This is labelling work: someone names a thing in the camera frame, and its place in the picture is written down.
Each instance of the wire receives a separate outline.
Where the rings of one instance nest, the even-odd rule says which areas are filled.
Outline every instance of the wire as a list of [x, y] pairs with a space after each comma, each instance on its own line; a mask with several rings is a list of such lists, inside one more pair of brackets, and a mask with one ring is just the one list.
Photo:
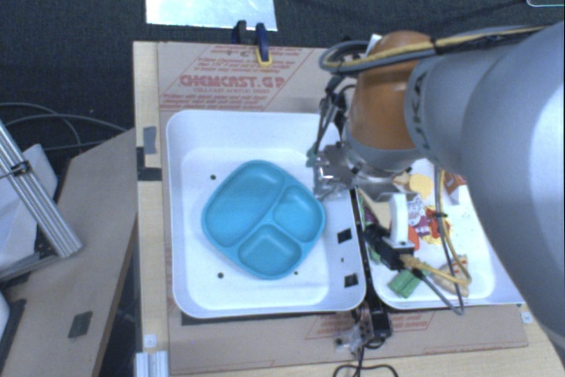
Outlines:
[[133, 354], [135, 353], [135, 344], [130, 346], [124, 355], [124, 359], [122, 360], [122, 364], [116, 369], [114, 372], [115, 377], [119, 377], [124, 375], [124, 370], [126, 367], [129, 367], [133, 360]]
[[[0, 108], [13, 108], [13, 107], [25, 107], [25, 108], [28, 108], [28, 109], [36, 109], [36, 110], [40, 110], [40, 111], [44, 111], [44, 112], [48, 112], [48, 113], [52, 113], [52, 114], [57, 114], [57, 112], [55, 112], [53, 109], [49, 109], [49, 108], [44, 107], [44, 106], [39, 105], [39, 104], [33, 104], [31, 102], [3, 102], [3, 103], [0, 103]], [[61, 118], [61, 121], [63, 121], [63, 123], [65, 123], [69, 127], [69, 129], [72, 132], [72, 135], [74, 135], [74, 138], [77, 141], [77, 145], [80, 145], [82, 143], [82, 140], [80, 139], [80, 135], [77, 132], [76, 128], [66, 118]]]
[[379, 340], [372, 339], [367, 344], [365, 344], [365, 348], [369, 349], [371, 351], [376, 351], [377, 349], [380, 349], [384, 343], [385, 343], [384, 340], [379, 341]]
[[[441, 193], [442, 193], [442, 190], [443, 190], [444, 179], [445, 179], [445, 171], [440, 170], [440, 191], [439, 191], [439, 194], [438, 194], [438, 199], [440, 200], [440, 211], [439, 212], [443, 212], [443, 202], [442, 202]], [[455, 260], [455, 262], [457, 263], [457, 265], [459, 266], [461, 271], [464, 273], [464, 275], [469, 279], [468, 284], [471, 284], [471, 282], [472, 282], [471, 274], [469, 274], [467, 267], [464, 266], [463, 263], [461, 262], [461, 259], [459, 258], [459, 255], [457, 254], [455, 247], [453, 246], [453, 242], [451, 242], [451, 235], [445, 234], [445, 240], [448, 243], [448, 247], [449, 247], [449, 250], [451, 251], [451, 254], [453, 255], [453, 259]]]
[[76, 149], [76, 148], [83, 148], [83, 147], [95, 147], [96, 145], [100, 145], [104, 143], [104, 140], [98, 141], [88, 141], [86, 143], [81, 143], [80, 145], [63, 145], [61, 147], [46, 147], [43, 149], [44, 152], [50, 153], [54, 151], [65, 151], [67, 149]]
[[355, 365], [340, 365], [332, 374], [332, 377], [337, 377], [337, 375], [343, 369], [355, 369], [355, 373], [351, 377], [360, 377], [361, 371], [373, 371], [375, 369], [388, 369], [395, 377], [399, 377], [396, 369], [391, 365], [375, 365], [375, 366], [363, 366], [363, 359], [365, 357], [365, 347], [361, 348], [361, 352], [359, 352], [359, 359], [358, 364]]
[[318, 133], [316, 136], [316, 141], [313, 145], [313, 153], [316, 155], [320, 151], [320, 143], [328, 131], [329, 125], [335, 118], [335, 115], [339, 109], [339, 102], [343, 98], [343, 94], [352, 88], [355, 88], [355, 84], [349, 84], [343, 87], [338, 93], [336, 98], [332, 101], [331, 93], [328, 93], [326, 97], [322, 100], [322, 105], [320, 109], [320, 121], [318, 123]]
[[452, 283], [455, 283], [455, 284], [467, 286], [468, 284], [471, 283], [471, 281], [469, 281], [469, 280], [457, 278], [456, 276], [442, 272], [441, 270], [439, 270], [435, 267], [432, 267], [432, 266], [426, 264], [425, 262], [422, 262], [421, 260], [412, 256], [411, 254], [401, 254], [400, 260], [404, 263], [404, 266], [406, 266], [408, 268], [417, 268], [418, 270], [427, 270], [428, 272], [435, 274], [437, 276], [440, 276], [441, 278], [445, 278], [446, 280], [451, 281]]
[[370, 56], [356, 60], [343, 61], [343, 56], [358, 50], [360, 41], [349, 41], [339, 43], [323, 52], [320, 56], [320, 68], [334, 74], [351, 75], [371, 68], [402, 63], [410, 60], [433, 57], [440, 53], [459, 50], [464, 46], [471, 45], [473, 49], [481, 43], [500, 43], [517, 36], [535, 33], [544, 26], [532, 26], [524, 28], [512, 28], [500, 32], [482, 34], [469, 34], [462, 36], [450, 36], [439, 40], [424, 41], [400, 48], [383, 50]]
[[117, 124], [108, 123], [107, 121], [102, 121], [101, 119], [91, 118], [91, 117], [84, 117], [82, 115], [72, 115], [68, 113], [53, 113], [48, 115], [32, 115], [30, 117], [23, 117], [19, 119], [15, 119], [7, 123], [5, 126], [10, 127], [14, 126], [15, 124], [24, 123], [26, 121], [34, 121], [36, 119], [48, 119], [48, 118], [68, 118], [68, 119], [78, 119], [81, 121], [87, 121], [89, 123], [98, 124], [101, 126], [109, 127], [110, 129], [115, 129], [116, 131], [125, 132], [126, 129], [122, 126]]
[[[440, 169], [436, 166], [433, 169], [433, 179], [434, 179], [434, 191], [435, 191], [435, 211], [436, 213], [440, 214], [441, 213], [441, 179], [440, 179]], [[453, 264], [451, 263], [451, 258], [449, 257], [449, 251], [448, 251], [448, 246], [447, 246], [447, 241], [446, 241], [446, 234], [445, 234], [445, 230], [443, 229], [443, 218], [441, 215], [438, 215], [438, 230], [440, 232], [440, 237], [441, 237], [441, 246], [443, 247], [443, 252], [445, 253], [445, 258], [448, 261], [448, 267], [449, 267], [449, 273], [455, 277], [456, 273], [455, 270], [453, 269]], [[455, 311], [457, 314], [461, 314], [463, 315], [464, 311], [465, 311], [465, 306], [463, 303], [463, 297], [461, 297], [461, 289], [459, 288], [459, 284], [455, 283], [455, 287], [456, 287], [456, 294], [457, 294], [457, 300], [459, 301], [459, 312], [452, 309], [452, 311]], [[444, 303], [447, 300], [446, 298], [441, 298]]]
[[455, 314], [459, 315], [459, 316], [463, 316], [465, 314], [465, 307], [463, 305], [463, 302], [460, 301], [460, 305], [459, 308], [455, 307], [441, 292], [438, 288], [435, 287], [435, 284], [433, 284], [430, 280], [428, 280], [427, 276], [425, 276], [424, 274], [422, 274], [422, 272], [417, 272], [412, 270], [412, 274], [414, 276], [416, 276], [417, 278], [419, 278], [421, 281], [423, 281], [425, 284], [427, 284], [429, 286], [429, 288], [431, 290], [433, 290], [433, 292], [435, 292], [435, 294], [441, 299], [441, 301], [446, 305], [447, 308], [449, 308], [451, 311], [453, 311]]

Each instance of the cardboard sheet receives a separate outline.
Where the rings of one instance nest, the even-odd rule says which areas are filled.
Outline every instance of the cardboard sheet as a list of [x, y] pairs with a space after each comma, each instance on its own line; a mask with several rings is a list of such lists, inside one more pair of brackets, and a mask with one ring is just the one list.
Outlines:
[[[161, 132], [181, 109], [315, 112], [328, 82], [318, 68], [322, 49], [272, 48], [270, 68], [258, 66], [251, 46], [160, 43], [157, 50]], [[171, 295], [164, 133], [161, 138], [171, 374], [349, 360], [333, 338], [352, 326], [350, 313], [207, 321], [181, 314]], [[393, 313], [391, 320], [393, 336], [368, 358], [527, 345], [515, 305], [472, 307], [463, 317], [446, 310]]]

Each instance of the yellow object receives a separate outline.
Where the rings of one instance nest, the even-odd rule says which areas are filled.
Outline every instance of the yellow object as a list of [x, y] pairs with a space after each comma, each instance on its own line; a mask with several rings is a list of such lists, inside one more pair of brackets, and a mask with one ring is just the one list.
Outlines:
[[[514, 28], [507, 31], [497, 32], [498, 35], [505, 35], [505, 34], [528, 34], [531, 32], [536, 32], [538, 30], [543, 29], [543, 26], [531, 26], [525, 28]], [[484, 38], [486, 36], [491, 35], [492, 33], [482, 33], [482, 34], [469, 34], [463, 36], [450, 36], [448, 38], [441, 38], [436, 40], [435, 43], [431, 42], [419, 42], [415, 44], [409, 44], [407, 46], [403, 46], [401, 48], [394, 48], [394, 49], [387, 49], [382, 52], [377, 52], [376, 54], [372, 54], [365, 58], [358, 58], [356, 60], [346, 61], [346, 62], [328, 62], [325, 61], [324, 65], [329, 68], [340, 68], [340, 67], [347, 67], [347, 66], [354, 66], [356, 64], [362, 64], [366, 62], [376, 62], [382, 60], [383, 58], [387, 57], [394, 57], [402, 54], [407, 54], [409, 52], [416, 52], [420, 50], [429, 50], [433, 49], [434, 47], [437, 49], [449, 46], [455, 46], [458, 44], [464, 44], [469, 41], [474, 41], [480, 38]]]
[[401, 254], [400, 260], [404, 263], [404, 266], [406, 266], [407, 268], [417, 268], [419, 270], [427, 270], [428, 272], [431, 272], [434, 275], [440, 276], [441, 278], [445, 278], [446, 280], [452, 283], [459, 284], [461, 286], [468, 286], [469, 284], [471, 284], [470, 278], [465, 278], [465, 279], [457, 278], [455, 276], [452, 276], [451, 274], [442, 272], [437, 268], [425, 264], [424, 262], [422, 262], [415, 256], [412, 256], [411, 254]]
[[392, 182], [398, 185], [407, 185], [410, 182], [410, 175], [405, 171], [401, 175], [393, 177]]
[[[467, 263], [467, 256], [457, 256], [457, 258], [464, 262], [465, 264]], [[459, 269], [461, 268], [456, 262], [452, 263], [453, 266], [453, 270], [454, 273], [459, 272]], [[441, 272], [445, 272], [448, 273], [449, 272], [449, 265], [448, 264], [444, 264], [443, 266], [440, 267], [440, 271]], [[457, 287], [454, 283], [449, 282], [447, 279], [445, 279], [443, 276], [440, 275], [432, 275], [432, 279], [433, 281], [440, 286], [442, 289], [446, 290], [447, 292], [451, 292], [452, 294], [456, 294], [457, 293]], [[465, 285], [459, 285], [459, 290], [461, 291], [461, 295], [463, 297], [469, 297], [469, 287], [468, 284]]]
[[261, 54], [259, 52], [259, 48], [255, 48], [255, 56], [257, 57], [257, 63], [261, 68], [268, 68], [271, 64], [273, 64], [273, 58], [271, 57], [271, 53], [268, 53], [268, 60], [264, 62], [261, 60]]
[[[438, 190], [438, 200], [440, 202], [440, 211], [441, 212], [443, 212], [443, 203], [441, 202], [441, 192], [443, 191], [444, 175], [445, 175], [445, 171], [440, 170], [440, 187], [439, 187], [439, 190]], [[445, 239], [448, 243], [449, 250], [451, 251], [451, 254], [453, 255], [453, 259], [455, 260], [455, 262], [457, 263], [457, 265], [459, 266], [461, 271], [464, 273], [464, 275], [467, 278], [469, 278], [469, 281], [471, 281], [471, 275], [469, 274], [467, 267], [462, 264], [461, 260], [459, 260], [459, 255], [456, 253], [456, 249], [453, 246], [453, 243], [451, 242], [451, 238], [449, 236], [450, 236], [449, 234], [445, 234]]]
[[410, 175], [408, 186], [413, 192], [418, 192], [422, 196], [422, 200], [429, 197], [433, 190], [432, 179], [418, 173]]
[[421, 239], [424, 242], [427, 242], [429, 245], [441, 245], [441, 238], [435, 238], [434, 236], [432, 236], [431, 234], [428, 234], [427, 236], [423, 236], [421, 237]]
[[380, 224], [385, 227], [386, 229], [390, 229], [390, 208], [388, 207], [388, 203], [384, 202], [376, 202], [373, 200], [369, 195], [366, 194], [363, 189], [358, 188], [359, 194], [363, 197], [363, 202], [371, 211], [371, 214], [380, 222]]

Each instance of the white tray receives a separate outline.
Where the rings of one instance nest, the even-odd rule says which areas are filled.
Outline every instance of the white tray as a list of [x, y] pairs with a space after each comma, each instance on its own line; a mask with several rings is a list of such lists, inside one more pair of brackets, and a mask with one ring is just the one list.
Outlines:
[[[412, 165], [412, 172], [433, 177], [433, 165], [425, 160], [419, 160]], [[469, 196], [463, 197], [461, 205], [456, 205], [447, 193], [443, 193], [443, 209], [453, 225], [451, 236], [457, 254], [466, 254], [471, 273], [472, 283], [469, 285], [469, 297], [463, 301], [465, 305], [503, 305], [523, 303], [524, 299], [494, 252], [488, 238], [477, 218]], [[434, 196], [430, 195], [424, 204], [434, 205]], [[414, 253], [422, 261], [439, 268], [446, 263], [441, 245], [430, 245], [420, 240], [420, 249]], [[371, 261], [373, 286], [384, 303], [399, 310], [415, 310], [424, 308], [439, 308], [445, 305], [425, 284], [418, 285], [409, 298], [396, 295], [388, 283], [395, 277], [396, 271], [387, 269], [384, 265]], [[457, 297], [441, 290], [443, 294], [457, 303]]]
[[[365, 276], [349, 196], [324, 202], [326, 227], [292, 275], [263, 280], [222, 255], [200, 218], [215, 188], [239, 165], [270, 161], [313, 187], [306, 152], [318, 130], [314, 114], [185, 110], [167, 124], [173, 294], [196, 318], [346, 311], [365, 296]], [[337, 141], [331, 129], [327, 142]], [[351, 239], [338, 243], [337, 234]], [[346, 277], [357, 284], [345, 287]]]

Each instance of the green block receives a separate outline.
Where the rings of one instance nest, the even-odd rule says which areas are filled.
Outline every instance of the green block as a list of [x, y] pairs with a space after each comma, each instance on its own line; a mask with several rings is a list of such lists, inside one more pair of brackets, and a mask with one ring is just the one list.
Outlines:
[[410, 270], [403, 270], [397, 274], [389, 283], [388, 287], [396, 294], [408, 298], [420, 284], [419, 278], [414, 276]]

